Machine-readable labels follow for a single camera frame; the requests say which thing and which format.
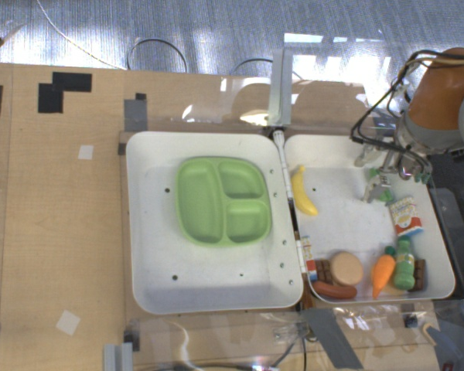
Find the white tray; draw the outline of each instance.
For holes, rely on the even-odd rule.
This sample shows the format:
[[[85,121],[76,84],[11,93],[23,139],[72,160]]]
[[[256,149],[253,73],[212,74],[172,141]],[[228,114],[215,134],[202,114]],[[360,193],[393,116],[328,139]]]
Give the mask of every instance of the white tray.
[[[284,308],[302,279],[278,152],[254,134],[141,132],[127,145],[133,292],[151,313]],[[175,180],[188,158],[242,158],[263,173],[272,228],[258,243],[204,247],[181,233]]]
[[[305,189],[319,210],[315,217],[296,210],[299,232],[309,236],[314,258],[329,259],[338,251],[347,250],[358,256],[364,266],[356,298],[350,301],[322,298],[331,303],[373,302],[370,269],[385,246],[397,243],[390,211],[384,203],[361,200],[370,167],[354,167],[354,159],[361,151],[361,145],[344,136],[296,135],[285,145],[289,170],[293,172],[299,165],[306,167]],[[381,166],[383,157],[382,153],[381,159],[371,166]],[[412,179],[403,181],[396,175],[390,179],[397,199],[415,198],[424,232],[413,236],[412,248],[417,259],[426,260],[426,286],[423,291],[402,295],[382,293],[377,300],[446,298],[454,290],[455,278],[428,190]]]

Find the carrot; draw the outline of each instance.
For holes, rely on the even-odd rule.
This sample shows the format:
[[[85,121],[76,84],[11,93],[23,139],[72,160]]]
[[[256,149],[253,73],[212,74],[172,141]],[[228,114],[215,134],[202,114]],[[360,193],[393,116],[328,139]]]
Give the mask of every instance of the carrot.
[[[374,266],[373,272],[373,299],[377,299],[380,292],[387,285],[395,269],[395,249],[392,246],[385,247],[385,254],[381,256]]]

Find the yellow banana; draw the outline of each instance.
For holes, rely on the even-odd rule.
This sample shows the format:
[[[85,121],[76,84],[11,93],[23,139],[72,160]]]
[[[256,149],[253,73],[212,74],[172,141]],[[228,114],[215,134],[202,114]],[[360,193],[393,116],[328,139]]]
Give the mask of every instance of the yellow banana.
[[[306,170],[304,165],[299,166],[299,170],[292,176],[292,191],[294,192],[294,203],[301,212],[309,216],[316,216],[318,210],[306,195],[304,190],[303,172]]]

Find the green bottle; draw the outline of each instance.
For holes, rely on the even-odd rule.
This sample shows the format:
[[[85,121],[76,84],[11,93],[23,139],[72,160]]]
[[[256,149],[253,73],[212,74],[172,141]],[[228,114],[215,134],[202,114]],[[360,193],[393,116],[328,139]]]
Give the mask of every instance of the green bottle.
[[[394,286],[411,290],[415,286],[415,257],[411,254],[411,238],[403,235],[397,241]]]

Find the toy hot dog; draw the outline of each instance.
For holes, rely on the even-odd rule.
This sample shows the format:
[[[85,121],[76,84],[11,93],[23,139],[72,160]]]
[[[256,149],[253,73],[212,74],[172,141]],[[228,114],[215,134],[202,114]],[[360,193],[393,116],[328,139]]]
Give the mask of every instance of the toy hot dog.
[[[312,288],[315,289],[318,294],[341,300],[348,300],[357,295],[357,289],[354,286],[334,286],[324,281],[314,282]]]

